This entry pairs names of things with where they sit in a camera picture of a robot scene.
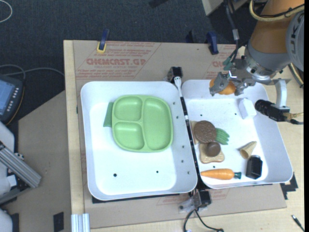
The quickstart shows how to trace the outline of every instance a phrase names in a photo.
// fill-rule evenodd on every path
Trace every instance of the toy chocolate cookie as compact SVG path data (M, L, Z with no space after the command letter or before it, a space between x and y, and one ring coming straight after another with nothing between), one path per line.
M203 144L213 142L217 136L215 126L206 120L197 122L194 125L193 133L196 139Z
M202 163L222 162L225 156L217 142L199 145L199 159Z

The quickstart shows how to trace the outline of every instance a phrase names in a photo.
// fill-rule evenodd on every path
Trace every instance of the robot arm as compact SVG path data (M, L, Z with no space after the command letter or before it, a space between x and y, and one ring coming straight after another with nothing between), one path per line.
M272 78L291 63L304 69L305 0L268 0L261 15L255 13L254 1L250 12L258 22L245 53L241 59L224 62L228 73L218 74L211 95L221 92L230 82L236 87L235 95L255 82L274 85Z

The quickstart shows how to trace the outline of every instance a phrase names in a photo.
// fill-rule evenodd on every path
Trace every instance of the gray carpet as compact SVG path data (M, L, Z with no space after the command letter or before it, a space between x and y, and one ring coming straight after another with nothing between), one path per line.
M100 40L109 28L109 40L204 43L214 31L217 43L233 44L223 6L206 16L202 0L4 0L13 8L10 19L0 23L0 65L25 70L54 68L63 72L63 40ZM0 20L9 14L0 3ZM234 14L240 41L246 42L255 20L247 5ZM0 73L17 69L1 68ZM27 73L26 91L15 120L30 113L64 90L64 78L52 71Z

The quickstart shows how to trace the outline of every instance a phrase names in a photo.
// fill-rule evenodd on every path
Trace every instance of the black cable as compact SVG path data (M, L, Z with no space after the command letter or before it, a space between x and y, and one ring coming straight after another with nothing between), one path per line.
M302 73L300 73L301 70L296 69L296 67L292 63L288 64L288 67L289 67L289 70L291 71L293 77L295 78L295 80L299 84L299 87L304 89L304 80L301 76Z
M188 221L189 217L192 215L193 212L194 212L194 210L190 211L188 213L188 215L185 217L184 222L183 222L183 232L187 232L187 229L185 228L185 226L187 224L187 221Z
M304 122L297 121L296 119L291 119L289 122L291 124L294 124L294 125L303 125L304 124Z
M301 230L302 230L303 232L305 232L305 229L303 228L303 226L301 225L301 223L298 221L298 219L297 219L294 215L292 215L292 218L293 218L293 220L295 221L295 223L301 228Z
M223 229L216 229L216 228L212 228L212 227L207 226L206 223L204 223L203 220L202 220L202 218L199 216L199 214L198 214L198 212L197 212L196 209L195 209L195 213L196 213L197 217L199 218L199 220L202 222L202 224L203 224L206 228L211 229L211 230L215 230L216 232L224 232Z
M257 15L257 12L256 12L256 10L255 10L255 1L256 0L252 0L252 10L253 10L253 12ZM305 4L303 3L303 4L301 4L301 5L298 5L298 6L296 6L296 7L294 7L294 8L289 8L287 11L284 11L284 12L281 12L281 13L277 13L277 14L263 14L263 15L259 15L259 17L262 17L262 18L276 18L276 17L279 17L279 16L281 16L281 15L285 15L285 14L287 14L287 13L289 13L289 12L291 12L291 11L294 11L294 10L296 10L296 9L298 9L298 8L300 8L300 7L302 7L302 6L304 6Z
M194 210L190 211L190 212L188 213L188 215L185 217L184 223L183 223L183 232L187 232L187 229L185 228L185 226L186 226L187 221L188 221L188 219L190 218L190 216L192 215L193 212L196 213L198 219L201 221L201 223L202 223L206 228L211 229L211 230L214 230L214 231L216 231L216 232L224 232L223 229L216 229L216 228L210 227L210 226L208 226L206 223L204 223L204 221L202 220L202 218L201 218L200 215L198 214L197 209L194 209Z
M248 44L248 41L242 43L242 44L239 44L239 47L242 47L242 46L246 46ZM231 55L229 56L230 58L232 58L232 56L235 54L237 49L234 49L234 51L231 53Z
M4 67L14 67L14 68L20 69L21 72L18 72L18 74L23 74L23 82L25 82L25 80L26 80L26 72L25 72L25 70L23 68L21 68L18 65L15 65L15 64L3 64L3 65L0 65L0 68L4 68Z
M236 56L237 56L237 52L238 52L238 49L239 49L239 36L238 36L238 30L235 26L235 23L233 21L233 18L232 18L232 15L231 15L231 11L230 11L230 8L229 6L231 6L232 8L232 11L234 12L234 6L231 2L231 0L223 0L224 2L224 7L225 7L225 12L226 12L226 16L228 18L228 21L230 22L231 24L231 27L232 27L232 31L233 31L233 35L234 35L234 32L236 32L237 35L234 35L234 40L235 40L235 50L232 52L230 58L231 58L231 61L230 62L234 62Z

